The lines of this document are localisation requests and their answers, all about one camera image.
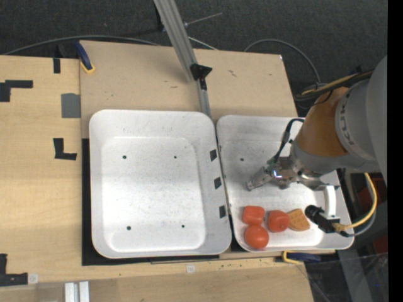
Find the wooden table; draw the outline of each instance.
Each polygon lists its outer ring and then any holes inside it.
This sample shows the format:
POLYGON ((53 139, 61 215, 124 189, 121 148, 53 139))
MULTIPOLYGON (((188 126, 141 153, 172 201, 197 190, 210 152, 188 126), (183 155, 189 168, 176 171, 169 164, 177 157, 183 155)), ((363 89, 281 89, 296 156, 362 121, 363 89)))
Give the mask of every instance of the wooden table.
MULTIPOLYGON (((94 280, 91 296, 99 292, 106 296, 102 283, 114 279, 109 282, 113 283, 110 292, 119 294, 119 301, 126 301, 123 296, 129 294, 121 290, 125 291, 130 281, 139 283, 136 287, 141 288, 142 298, 149 297, 144 301, 168 301, 170 296, 188 301, 187 295, 183 299, 175 296, 174 287, 180 286, 182 292, 183 285, 204 301, 216 300, 213 297, 220 294, 222 298, 217 299, 222 301, 240 301, 242 296, 244 301, 245 294, 254 294, 251 287, 256 287, 257 298, 266 301, 263 296, 278 285, 282 289, 272 291, 272 301, 312 301, 304 268, 275 262, 273 256, 278 254, 228 251, 219 260, 199 262, 81 265, 81 139, 86 137, 90 114, 101 108, 198 110, 193 83, 184 80, 172 48, 99 42, 83 45, 96 67, 92 76, 74 59, 61 59, 61 72, 55 74, 52 59, 0 56, 0 82, 33 80, 34 85, 33 89, 12 89, 10 102, 0 103, 0 253, 8 254, 7 273, 38 274, 40 283, 94 280), (132 75, 137 84, 127 79, 126 68, 122 71, 117 64, 105 67, 102 57, 108 53, 109 59, 124 55, 125 61, 132 62, 131 68, 141 66, 132 75), (156 63, 159 69, 164 68, 158 74, 156 63), (105 77, 120 83, 113 87, 110 81, 101 84, 105 77), (101 91, 103 98, 91 96, 95 86, 96 95, 101 91), (114 92, 117 97, 111 98, 114 92), (62 117, 61 95, 67 93, 81 94, 82 120, 62 117), (64 151, 77 153, 77 159, 55 159, 54 138, 63 138, 64 151), (186 273, 188 264, 194 265, 195 273, 186 273), (158 296, 154 288, 166 294, 158 296)), ((201 64, 213 67, 207 82, 214 121, 226 114, 297 115, 278 55, 196 50, 196 56, 201 64)), ((15 288, 0 291, 12 292, 17 294, 15 288)))

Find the dark background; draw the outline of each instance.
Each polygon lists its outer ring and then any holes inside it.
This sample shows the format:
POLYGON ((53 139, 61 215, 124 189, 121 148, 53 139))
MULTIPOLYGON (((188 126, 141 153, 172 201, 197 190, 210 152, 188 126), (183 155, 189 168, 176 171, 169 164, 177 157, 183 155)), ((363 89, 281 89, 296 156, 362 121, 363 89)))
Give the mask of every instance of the dark background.
MULTIPOLYGON (((243 51, 260 39, 292 44, 308 56, 322 82, 374 68, 387 55, 388 0, 176 0, 189 36, 217 49, 243 51)), ((0 53, 76 35, 113 35, 170 45, 152 0, 0 0, 0 53)), ((194 47, 204 46, 192 43, 194 47)), ((72 43, 68 56, 75 57, 72 43)), ((53 57, 55 44, 17 55, 53 57)), ((317 81, 309 63, 280 43, 252 52, 282 54, 293 91, 317 81)))

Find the table surface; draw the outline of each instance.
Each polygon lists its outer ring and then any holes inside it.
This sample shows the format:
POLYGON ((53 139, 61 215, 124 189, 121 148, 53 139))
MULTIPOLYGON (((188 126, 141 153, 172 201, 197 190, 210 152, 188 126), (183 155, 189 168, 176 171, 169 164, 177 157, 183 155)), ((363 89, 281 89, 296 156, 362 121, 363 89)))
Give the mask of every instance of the table surface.
MULTIPOLYGON (((232 277, 224 275, 231 274, 225 271, 247 272, 275 267, 282 272, 273 277, 273 281, 289 282, 292 266, 275 262, 271 256, 277 254, 257 256, 226 252, 219 260, 199 262, 81 265, 81 139, 86 137, 86 118, 91 112, 105 107, 117 108, 116 104, 119 103, 108 104, 102 100, 90 102, 94 86, 100 86, 101 92, 106 89, 105 86, 109 86, 110 81, 100 84, 99 80, 106 76, 116 77, 114 70, 119 73, 116 68, 109 68, 109 73, 106 69, 102 70, 104 65, 101 59, 105 52, 111 51, 113 45, 84 42, 84 46, 96 62, 96 72, 92 76, 85 74, 78 60, 74 59, 61 59, 61 73, 55 74, 52 59, 0 56, 0 82, 6 79, 26 79, 33 80, 34 85, 33 89, 12 89, 10 102, 0 103, 0 249, 1 253, 8 254, 7 273, 35 273, 40 282, 134 276, 157 278, 168 274, 186 275, 186 265, 192 263, 197 274, 221 272, 222 281, 228 281, 226 276, 232 277), (81 94, 82 121, 80 118, 62 117, 60 99, 66 93, 81 94), (65 152, 77 153, 77 159, 55 159, 54 138, 63 138, 65 152)), ((120 85, 130 86, 133 90, 131 93, 136 94, 138 99, 133 104, 133 98, 130 98, 130 106, 124 108, 144 109, 149 106, 149 109, 198 110, 197 98, 190 97, 192 93, 197 97, 196 91, 189 94, 185 88, 193 86, 193 83, 184 81, 173 48, 151 47, 153 51, 150 52, 150 46, 116 44, 113 47, 118 53, 121 51, 129 59, 143 64, 144 67, 135 75, 137 80, 141 72, 145 72, 148 74, 142 74, 144 84, 157 86, 157 89, 161 86, 165 88, 165 93, 158 93, 158 98, 148 94, 139 99, 138 96, 144 93, 139 87, 142 84, 125 85, 125 80, 121 78, 121 84, 115 85, 114 91, 121 91, 116 89, 120 85), (135 57, 130 53, 131 48, 136 51, 135 57), (159 53, 166 58, 153 58, 152 55, 159 53), (164 75, 152 72, 155 62, 166 68, 164 75), (178 106, 178 98, 182 98, 182 101, 187 99, 188 103, 178 106)), ((297 115, 285 68, 278 55, 196 50, 196 56, 201 64, 214 68, 212 73, 217 73, 211 74, 207 81, 215 121, 226 114, 297 115), (266 75, 263 80, 260 78, 262 73, 266 75), (247 86, 250 87, 247 92, 246 82, 249 82, 247 86)), ((125 93, 119 97, 125 99, 125 93)), ((296 290, 309 288, 306 277, 302 278, 305 280, 293 284, 296 290)), ((312 301, 310 289, 308 291, 304 301, 312 301)))

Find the red tomato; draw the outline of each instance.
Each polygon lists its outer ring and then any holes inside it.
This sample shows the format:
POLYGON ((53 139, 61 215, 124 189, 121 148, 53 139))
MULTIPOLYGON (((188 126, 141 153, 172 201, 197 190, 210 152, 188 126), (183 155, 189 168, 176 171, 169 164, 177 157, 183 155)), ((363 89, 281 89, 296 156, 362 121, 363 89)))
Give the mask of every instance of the red tomato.
POLYGON ((245 230, 245 242, 254 249, 262 249, 269 242, 269 233, 262 226, 252 225, 245 230))
POLYGON ((242 221, 248 225, 260 225, 263 222, 264 209, 259 206, 246 206, 242 221))
POLYGON ((284 232, 290 224, 290 217, 281 210, 272 210, 269 212, 267 226, 273 233, 284 232))

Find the white tray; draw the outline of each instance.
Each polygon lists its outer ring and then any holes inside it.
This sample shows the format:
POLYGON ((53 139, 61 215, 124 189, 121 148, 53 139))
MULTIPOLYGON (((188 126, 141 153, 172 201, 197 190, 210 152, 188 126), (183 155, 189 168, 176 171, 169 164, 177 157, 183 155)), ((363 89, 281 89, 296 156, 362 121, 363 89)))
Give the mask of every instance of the white tray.
MULTIPOLYGON (((244 240, 247 227, 242 222, 243 209, 247 205, 262 206, 266 212, 270 210, 291 211, 314 204, 324 208, 322 192, 313 192, 301 184, 293 183, 287 189, 279 189, 269 183, 248 191, 246 182, 270 159, 280 146, 284 129, 291 118, 236 116, 229 115, 219 119, 217 136, 221 163, 224 173, 235 238, 239 245, 250 252, 281 251, 281 250, 315 250, 315 249, 346 249, 353 243, 353 237, 346 238, 336 233, 326 234, 310 222, 310 229, 295 232, 287 229, 281 233, 269 232, 269 243, 264 249, 254 249, 244 240)), ((291 130, 291 138, 295 138, 301 123, 295 122, 291 130)), ((289 154, 287 144, 281 156, 289 154)), ((336 172, 322 177, 324 182, 339 184, 336 172)), ((336 191, 336 214, 341 223, 350 224, 350 218, 343 194, 336 191)))
POLYGON ((89 135, 92 238, 101 255, 208 255, 228 248, 230 223, 209 117, 106 109, 91 118, 89 135))

